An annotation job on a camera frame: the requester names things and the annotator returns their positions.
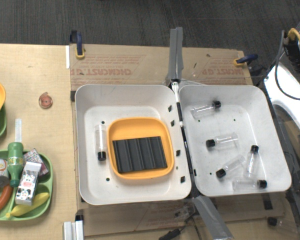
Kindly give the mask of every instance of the toy sausage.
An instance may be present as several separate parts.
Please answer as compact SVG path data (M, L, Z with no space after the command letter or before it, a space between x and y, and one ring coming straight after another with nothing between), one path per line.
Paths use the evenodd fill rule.
M9 184L3 188L3 191L0 196L0 211L2 210L3 207L5 207L5 205L9 201L9 199L12 195L13 189L14 188L11 187Z

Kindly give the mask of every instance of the clear plastic vial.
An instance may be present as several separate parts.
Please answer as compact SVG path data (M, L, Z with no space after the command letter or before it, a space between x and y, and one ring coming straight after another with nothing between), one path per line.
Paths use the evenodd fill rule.
M236 178L232 181L234 191L263 190L267 187L264 179Z
M202 106L196 106L190 110L194 119L200 119L207 114L214 112L216 109L221 107L220 101L213 101L211 104L205 104Z
M245 161L246 161L246 159L243 155L237 155L235 158L226 162L220 170L217 170L215 172L215 174L219 179L221 179L224 176L226 176L226 174L229 174L229 173L235 171L242 164L244 164Z
M216 136L214 139L208 139L205 144L207 148L215 147L216 149L223 149L232 145L236 145L238 135L235 132Z
M269 217L267 219L268 225L278 232L289 235L290 237L300 237L300 224L295 223L284 218Z
M256 170L259 164L259 147L257 145L252 145L251 150L248 153L246 166L244 170L243 176L247 178L255 178L256 179Z
M106 160L107 147L107 127L99 124L94 127L95 153L99 161Z

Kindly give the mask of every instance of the black cable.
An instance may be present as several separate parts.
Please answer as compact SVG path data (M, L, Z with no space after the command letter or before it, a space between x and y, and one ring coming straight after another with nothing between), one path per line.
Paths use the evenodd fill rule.
M294 172L295 172L295 168L296 168L296 159L295 159L294 155L291 154L290 152L283 151L283 153L284 153L285 155L289 155L290 158L292 158L291 161L292 161L293 165L292 165L292 171L290 172L290 174L292 175L292 174L294 174Z
M176 238L177 236L179 236L181 234L181 231L184 230L185 227L179 229L176 228L172 231L169 231L168 233L166 233L165 235L161 236L159 238L159 240L172 240L174 238Z
M280 46L279 46L279 51L275 57L275 71L274 71L274 78L275 78L275 83L276 85L278 86L279 90L287 97L291 98L291 99L294 99L294 100L297 100L297 101L300 101L300 98L297 98L297 97L294 97L294 96L291 96L290 94L287 94L280 86L279 84L279 81L278 81L278 66L279 66L279 61L280 61L280 57L281 57L281 54L282 54L282 49L283 49L283 46L284 46L284 38L285 38L285 31L282 30L281 31L281 39L280 39Z
M201 234L200 234L200 232L199 232L199 229L198 229L198 227L197 227L197 225L196 225L196 222L195 222L195 219L194 219L193 216L191 216L191 220L192 220L192 222L193 222L193 226L194 226L194 229L195 229L195 231L196 231L196 233L197 233L197 235L198 235L199 240L202 240Z

